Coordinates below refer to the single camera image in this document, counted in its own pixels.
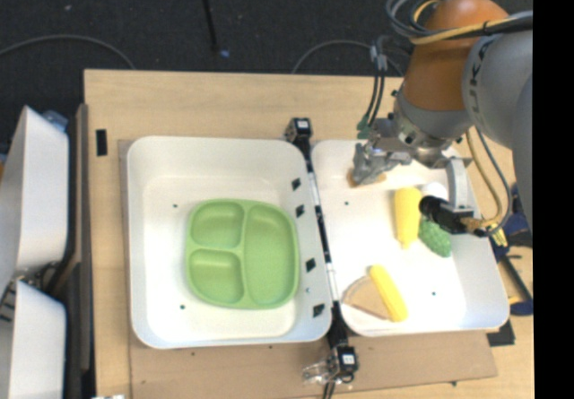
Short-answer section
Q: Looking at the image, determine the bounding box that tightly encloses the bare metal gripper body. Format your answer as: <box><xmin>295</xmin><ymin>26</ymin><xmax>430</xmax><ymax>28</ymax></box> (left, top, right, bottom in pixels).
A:
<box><xmin>365</xmin><ymin>117</ymin><xmax>455</xmax><ymax>169</ymax></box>

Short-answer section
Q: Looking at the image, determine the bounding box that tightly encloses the brown biscuit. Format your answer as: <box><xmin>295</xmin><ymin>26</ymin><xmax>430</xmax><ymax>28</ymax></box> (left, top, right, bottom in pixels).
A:
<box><xmin>346</xmin><ymin>169</ymin><xmax>388</xmax><ymax>188</ymax></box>

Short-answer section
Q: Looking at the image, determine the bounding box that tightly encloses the yellow corn cob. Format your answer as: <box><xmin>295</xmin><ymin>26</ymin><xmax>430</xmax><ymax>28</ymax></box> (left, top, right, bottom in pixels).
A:
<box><xmin>368</xmin><ymin>264</ymin><xmax>410</xmax><ymax>324</ymax></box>
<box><xmin>394</xmin><ymin>186</ymin><xmax>424</xmax><ymax>251</ymax></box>

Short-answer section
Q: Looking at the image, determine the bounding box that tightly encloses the thin black and white rod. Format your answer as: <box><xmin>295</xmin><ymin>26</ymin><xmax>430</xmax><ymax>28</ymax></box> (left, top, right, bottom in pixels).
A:
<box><xmin>299</xmin><ymin>136</ymin><xmax>347</xmax><ymax>347</ymax></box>

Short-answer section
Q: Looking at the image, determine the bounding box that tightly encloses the green divided plate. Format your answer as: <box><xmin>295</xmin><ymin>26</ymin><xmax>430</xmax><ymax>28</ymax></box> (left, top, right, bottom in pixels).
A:
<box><xmin>184</xmin><ymin>198</ymin><xmax>301</xmax><ymax>311</ymax></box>

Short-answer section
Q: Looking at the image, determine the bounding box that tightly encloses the brown bread slice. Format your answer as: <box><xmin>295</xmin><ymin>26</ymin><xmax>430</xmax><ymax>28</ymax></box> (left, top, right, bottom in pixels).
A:
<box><xmin>341</xmin><ymin>275</ymin><xmax>392</xmax><ymax>321</ymax></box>

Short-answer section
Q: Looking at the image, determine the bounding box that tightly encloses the white plastic tray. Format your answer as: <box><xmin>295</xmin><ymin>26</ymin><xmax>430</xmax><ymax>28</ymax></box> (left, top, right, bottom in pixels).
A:
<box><xmin>310</xmin><ymin>139</ymin><xmax>512</xmax><ymax>338</ymax></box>
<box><xmin>126</xmin><ymin>135</ymin><xmax>334</xmax><ymax>351</ymax></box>

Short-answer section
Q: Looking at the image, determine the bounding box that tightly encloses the black block with thin wires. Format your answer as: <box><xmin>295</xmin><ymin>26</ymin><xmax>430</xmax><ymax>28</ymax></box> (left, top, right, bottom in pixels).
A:
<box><xmin>285</xmin><ymin>117</ymin><xmax>314</xmax><ymax>143</ymax></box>
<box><xmin>328</xmin><ymin>344</ymin><xmax>359</xmax><ymax>384</ymax></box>

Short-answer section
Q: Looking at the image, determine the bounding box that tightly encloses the black cylinder on white bracket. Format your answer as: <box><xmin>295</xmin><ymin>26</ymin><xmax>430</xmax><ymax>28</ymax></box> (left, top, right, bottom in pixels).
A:
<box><xmin>418</xmin><ymin>156</ymin><xmax>484</xmax><ymax>237</ymax></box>

